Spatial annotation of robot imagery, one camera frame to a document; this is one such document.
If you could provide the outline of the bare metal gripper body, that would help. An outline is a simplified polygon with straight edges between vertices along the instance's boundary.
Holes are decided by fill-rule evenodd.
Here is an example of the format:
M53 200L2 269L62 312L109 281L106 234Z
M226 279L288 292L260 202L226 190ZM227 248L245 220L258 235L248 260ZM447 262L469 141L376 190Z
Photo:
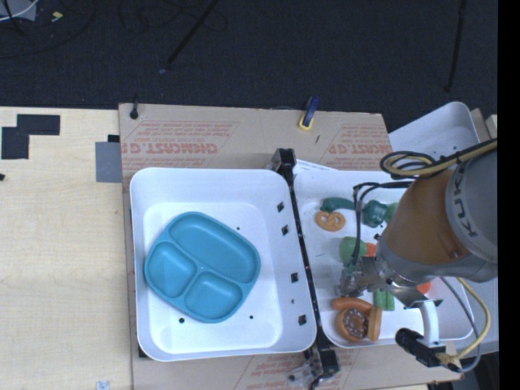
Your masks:
M356 285L361 290L381 289L390 292L404 306L417 306L427 297L417 290L418 284L392 270L382 258L363 257L359 262Z

